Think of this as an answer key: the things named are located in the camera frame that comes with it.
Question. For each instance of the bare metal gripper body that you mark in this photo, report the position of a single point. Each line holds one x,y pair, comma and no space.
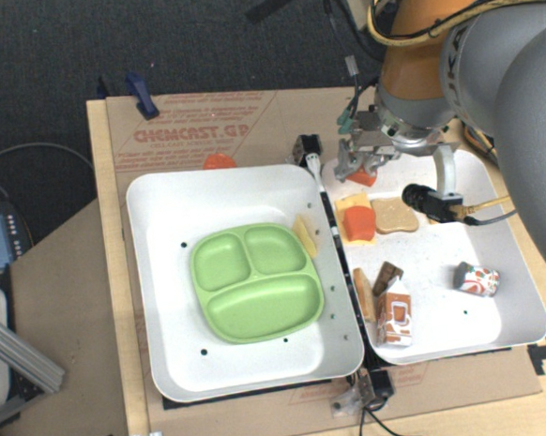
380,145

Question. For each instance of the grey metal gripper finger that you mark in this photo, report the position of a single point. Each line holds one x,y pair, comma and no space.
344,166
374,163

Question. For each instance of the small orange toy wedge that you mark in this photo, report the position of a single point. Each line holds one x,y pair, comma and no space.
363,179

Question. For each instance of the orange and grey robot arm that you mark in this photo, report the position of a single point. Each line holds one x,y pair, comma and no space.
502,81

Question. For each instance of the yellow cheese slice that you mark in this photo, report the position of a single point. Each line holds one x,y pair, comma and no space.
349,201

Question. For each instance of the thin black and white rod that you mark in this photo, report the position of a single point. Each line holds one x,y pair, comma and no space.
332,222

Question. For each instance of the tan toast slice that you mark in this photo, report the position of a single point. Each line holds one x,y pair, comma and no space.
395,216

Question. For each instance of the orange-red toy block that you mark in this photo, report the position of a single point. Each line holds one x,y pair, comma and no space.
359,224

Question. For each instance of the yellow cheese wedge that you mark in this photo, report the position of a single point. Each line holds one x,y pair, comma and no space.
306,238

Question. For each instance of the brown chocolate biscuit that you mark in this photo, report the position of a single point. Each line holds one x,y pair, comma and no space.
385,276

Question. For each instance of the orange round toy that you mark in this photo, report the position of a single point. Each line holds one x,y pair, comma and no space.
219,161

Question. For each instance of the white and orange carton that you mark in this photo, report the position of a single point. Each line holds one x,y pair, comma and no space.
395,318

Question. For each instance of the brown cardboard board red print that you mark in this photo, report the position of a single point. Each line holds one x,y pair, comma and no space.
191,134

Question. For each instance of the white and red can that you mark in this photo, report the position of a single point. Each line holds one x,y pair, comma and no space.
478,281

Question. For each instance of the green divided plate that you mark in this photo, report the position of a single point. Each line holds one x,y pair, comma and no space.
261,302

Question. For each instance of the white plastic tray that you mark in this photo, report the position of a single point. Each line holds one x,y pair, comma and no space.
451,325
174,276

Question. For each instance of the black cylinder on white bracket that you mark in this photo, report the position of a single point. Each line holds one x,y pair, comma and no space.
429,200

